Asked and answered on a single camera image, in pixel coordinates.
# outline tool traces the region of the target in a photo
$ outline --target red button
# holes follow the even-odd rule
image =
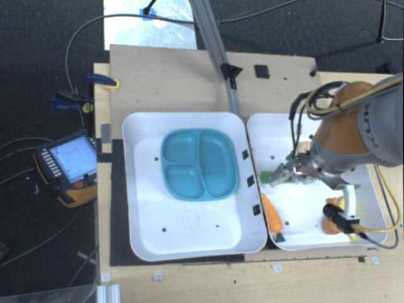
[[[75,189],[82,189],[84,187],[84,182],[83,181],[77,181],[73,184]]]

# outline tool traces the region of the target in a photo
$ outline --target white tray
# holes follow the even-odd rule
[[[302,118],[300,141],[308,141],[314,134],[319,121],[307,116]],[[274,171],[292,150],[290,123],[287,114],[255,114],[247,122],[249,141],[256,173],[262,170]],[[369,172],[365,165],[359,165],[354,172],[343,175],[346,181],[360,184],[356,190],[356,214],[360,223],[374,229],[385,229],[386,222],[374,192]],[[323,206],[326,198],[343,196],[342,191],[333,191],[321,181],[309,185],[283,183],[275,187],[259,182],[261,192],[265,193],[276,208],[283,221],[282,235],[285,242],[276,245],[284,250],[300,250],[320,247],[339,247],[369,244],[360,237],[352,241],[343,233],[325,234]],[[276,235],[270,233],[275,242]],[[386,234],[369,234],[375,241],[383,242]]]
[[[243,159],[242,153],[249,153],[249,146],[240,118],[227,112],[144,112],[128,116],[122,128],[129,233],[138,257],[162,261],[253,253],[266,244],[257,185],[247,185],[254,170],[251,157]],[[184,201],[165,187],[160,160],[162,141],[172,131],[192,128],[216,129],[233,143],[239,185],[230,197]]]

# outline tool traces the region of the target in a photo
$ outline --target black floor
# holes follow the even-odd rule
[[[224,20],[291,0],[210,1],[217,19]],[[380,11],[381,2],[375,0],[304,0],[222,24],[220,32],[228,51],[312,56],[321,71],[374,73],[387,63],[398,73],[403,71],[403,42],[376,42]],[[0,0],[0,145],[26,136],[56,139],[81,127],[77,111],[55,109],[52,96],[68,87],[64,50],[71,35],[102,13],[102,0]],[[72,81],[86,95],[90,87],[84,75],[93,62],[108,61],[102,30],[102,22],[88,27],[71,49]],[[402,9],[388,5],[384,34],[403,36]],[[92,129],[90,117],[85,124]],[[40,142],[0,149],[0,158],[35,145]],[[0,161],[0,183],[30,167],[29,151]],[[0,242],[13,247],[1,263],[48,239],[76,213],[51,195],[36,172],[0,186]],[[53,241],[0,267],[0,296],[67,287],[83,263],[77,252],[89,254],[95,247],[94,227],[90,203]],[[73,285],[92,282],[93,272],[94,266],[86,265]]]

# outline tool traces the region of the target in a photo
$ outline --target wooden table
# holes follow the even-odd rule
[[[234,53],[233,56],[237,56],[238,59],[243,58],[241,53]],[[286,63],[290,61],[288,57],[284,60]],[[95,72],[109,75],[110,65],[96,64]],[[321,83],[335,80],[363,80],[375,83],[383,78],[380,74],[320,72],[317,75]],[[279,100],[281,100],[282,86],[277,88],[276,94],[280,94]],[[111,93],[114,92],[95,85],[97,138],[101,137],[101,125],[111,123]],[[111,152],[110,144],[103,143],[102,151]],[[383,169],[383,172],[402,210],[403,167]],[[111,164],[98,163],[100,272],[110,273],[111,281],[106,283],[120,284],[122,302],[402,302],[404,297],[402,218],[398,248],[392,251],[384,249],[367,251],[364,263],[359,262],[358,257],[291,258],[290,260],[282,259],[282,261],[274,258],[273,261],[231,264],[111,267],[109,266],[110,176]],[[389,224],[381,194],[378,190],[377,193],[383,214]],[[389,234],[385,244],[393,242],[394,236]],[[379,264],[373,264],[371,256],[377,256]],[[274,264],[280,264],[282,272],[275,273]],[[163,271],[162,281],[156,282],[153,279],[155,271]]]

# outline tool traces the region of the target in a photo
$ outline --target orange carrot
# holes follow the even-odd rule
[[[266,218],[268,219],[268,223],[270,225],[270,230],[272,232],[276,232],[277,234],[279,234],[283,228],[282,220],[280,219],[278,212],[276,212],[271,201],[268,199],[265,193],[263,193],[263,201],[266,212]]]

